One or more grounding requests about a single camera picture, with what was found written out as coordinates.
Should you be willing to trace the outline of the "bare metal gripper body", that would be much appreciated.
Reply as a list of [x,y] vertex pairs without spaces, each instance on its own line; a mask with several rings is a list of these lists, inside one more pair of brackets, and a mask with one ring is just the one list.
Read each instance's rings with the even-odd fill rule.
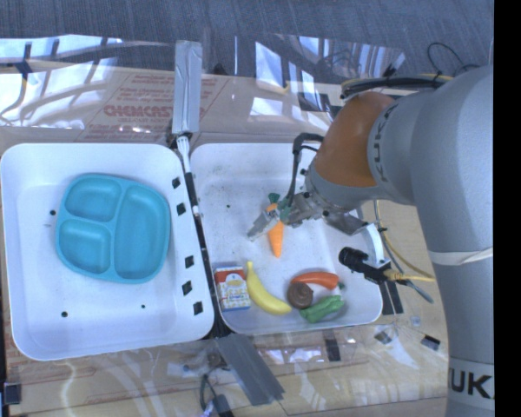
[[300,192],[280,203],[280,220],[287,226],[298,228],[307,220],[319,219],[346,235],[354,235],[368,225],[350,209],[329,203],[314,192]]

